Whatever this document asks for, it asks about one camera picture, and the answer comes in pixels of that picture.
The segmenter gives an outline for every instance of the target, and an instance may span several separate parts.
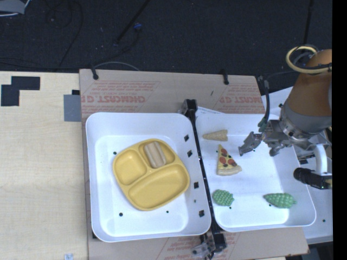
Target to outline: toy food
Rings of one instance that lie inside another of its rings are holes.
[[[145,145],[144,151],[153,168],[159,168],[166,164],[164,152],[157,141],[153,141]]]
[[[216,141],[227,141],[228,140],[228,130],[219,130],[216,132],[211,132],[203,134],[202,137],[206,140],[216,140]]]
[[[264,198],[278,208],[290,208],[297,203],[289,193],[269,193],[264,195]]]
[[[222,146],[218,145],[218,162],[217,162],[217,174],[220,176],[230,176],[242,171],[233,157],[228,154],[228,151]]]
[[[212,194],[214,202],[222,206],[230,206],[235,200],[232,193],[225,190],[216,190]]]

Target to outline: yellow plate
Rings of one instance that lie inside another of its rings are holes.
[[[158,142],[166,164],[152,168],[145,145]],[[130,203],[139,210],[150,211],[164,206],[184,193],[190,178],[175,151],[164,141],[148,139],[121,151],[113,160],[113,174]]]

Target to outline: pizza slice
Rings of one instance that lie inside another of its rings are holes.
[[[218,162],[217,162],[217,174],[220,176],[230,176],[242,171],[233,157],[229,155],[228,151],[222,146],[218,145]]]

